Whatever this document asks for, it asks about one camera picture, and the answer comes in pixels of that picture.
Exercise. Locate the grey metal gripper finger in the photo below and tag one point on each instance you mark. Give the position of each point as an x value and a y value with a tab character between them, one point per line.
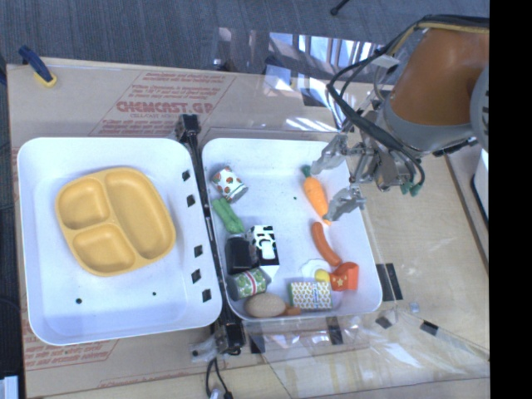
330	154
345	202

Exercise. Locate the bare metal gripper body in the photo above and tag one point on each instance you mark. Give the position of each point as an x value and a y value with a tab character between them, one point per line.
386	168

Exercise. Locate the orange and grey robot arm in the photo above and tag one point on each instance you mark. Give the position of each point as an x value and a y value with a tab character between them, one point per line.
436	77

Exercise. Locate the orange toy carrot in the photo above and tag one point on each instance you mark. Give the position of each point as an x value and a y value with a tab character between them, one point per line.
315	191

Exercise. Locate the orange toy sausage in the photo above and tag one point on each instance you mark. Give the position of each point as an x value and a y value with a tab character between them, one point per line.
325	243

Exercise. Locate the white plastic tray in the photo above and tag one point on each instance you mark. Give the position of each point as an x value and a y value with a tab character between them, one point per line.
116	310
274	173

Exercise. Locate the white and yellow fried egg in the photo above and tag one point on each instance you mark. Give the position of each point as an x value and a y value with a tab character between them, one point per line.
311	268

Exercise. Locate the orange carton with star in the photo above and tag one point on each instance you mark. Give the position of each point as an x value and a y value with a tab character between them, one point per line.
345	277

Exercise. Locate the black and white cow carton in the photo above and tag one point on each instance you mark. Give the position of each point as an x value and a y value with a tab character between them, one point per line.
266	243

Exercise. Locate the yellow patterned carton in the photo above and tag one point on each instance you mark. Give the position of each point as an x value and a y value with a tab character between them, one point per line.
311	295

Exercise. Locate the white can with red tomatoes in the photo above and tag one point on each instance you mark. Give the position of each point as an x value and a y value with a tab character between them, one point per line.
228	183

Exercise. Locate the green toy asparagus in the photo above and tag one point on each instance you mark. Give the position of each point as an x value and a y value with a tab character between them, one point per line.
228	216

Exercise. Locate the black box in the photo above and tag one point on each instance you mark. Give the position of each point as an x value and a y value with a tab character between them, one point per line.
239	254

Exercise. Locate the small orange piece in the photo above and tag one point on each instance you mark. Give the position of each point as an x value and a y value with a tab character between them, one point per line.
293	311

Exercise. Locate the green and white can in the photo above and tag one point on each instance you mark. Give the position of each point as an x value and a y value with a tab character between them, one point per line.
248	284

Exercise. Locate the beige toy potato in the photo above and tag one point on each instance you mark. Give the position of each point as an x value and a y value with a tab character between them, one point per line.
264	305

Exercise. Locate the thin black rod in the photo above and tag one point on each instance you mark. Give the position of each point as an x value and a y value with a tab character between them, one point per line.
204	206

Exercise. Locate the yellow divided plate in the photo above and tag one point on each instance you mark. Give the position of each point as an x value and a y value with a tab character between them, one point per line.
129	206

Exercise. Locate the brown cardboard board red print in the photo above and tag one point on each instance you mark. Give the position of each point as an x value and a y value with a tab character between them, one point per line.
104	98

